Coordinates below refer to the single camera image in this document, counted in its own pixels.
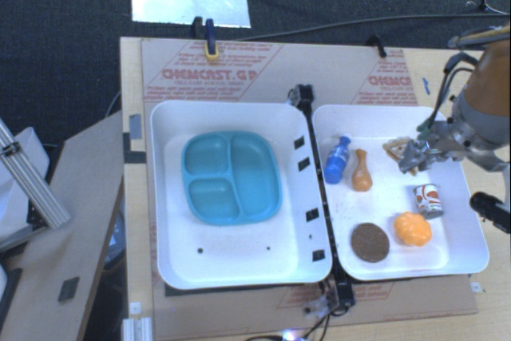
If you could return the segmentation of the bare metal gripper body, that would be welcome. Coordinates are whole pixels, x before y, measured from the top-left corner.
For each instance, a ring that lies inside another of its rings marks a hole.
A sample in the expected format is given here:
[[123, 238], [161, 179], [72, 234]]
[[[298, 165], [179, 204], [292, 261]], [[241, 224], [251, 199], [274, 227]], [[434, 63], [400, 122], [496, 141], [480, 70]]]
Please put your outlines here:
[[479, 155], [477, 134], [463, 121], [425, 121], [422, 140], [422, 151], [434, 153], [435, 162], [461, 161]]

